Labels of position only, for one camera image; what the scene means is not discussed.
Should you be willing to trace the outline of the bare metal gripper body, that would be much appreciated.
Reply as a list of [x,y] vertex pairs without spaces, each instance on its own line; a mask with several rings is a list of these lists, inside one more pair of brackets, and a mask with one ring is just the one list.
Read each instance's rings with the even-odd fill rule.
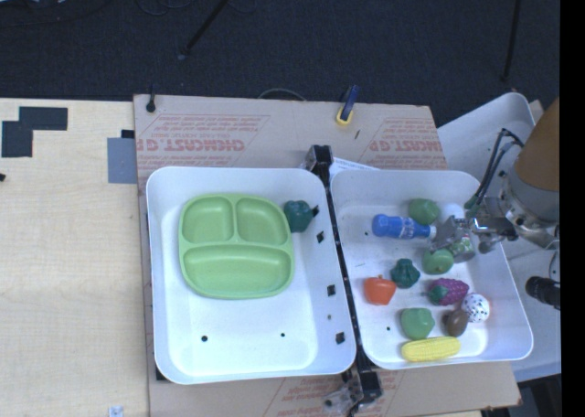
[[492,233],[497,243],[523,239],[544,250],[559,248],[558,223],[540,219],[513,198],[488,197],[473,203],[473,234]]

